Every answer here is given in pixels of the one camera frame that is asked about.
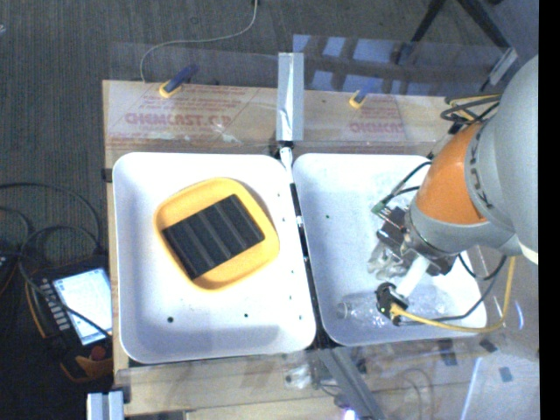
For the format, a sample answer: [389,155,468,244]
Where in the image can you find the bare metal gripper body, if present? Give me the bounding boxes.
[375,206,459,277]

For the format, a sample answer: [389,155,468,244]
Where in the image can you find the white plastic tray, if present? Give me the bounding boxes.
[111,150,318,365]
[290,152,489,348]

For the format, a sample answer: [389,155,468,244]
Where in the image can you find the yellow plate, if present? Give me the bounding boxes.
[152,177,281,292]

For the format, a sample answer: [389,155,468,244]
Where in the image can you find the black ribbed rectangular block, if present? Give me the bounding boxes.
[161,193,267,281]

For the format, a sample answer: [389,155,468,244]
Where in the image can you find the brown cardboard board red print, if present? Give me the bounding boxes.
[101,80,498,417]

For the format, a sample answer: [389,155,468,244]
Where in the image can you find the black cylinder on white bracket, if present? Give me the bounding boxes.
[374,255,432,327]

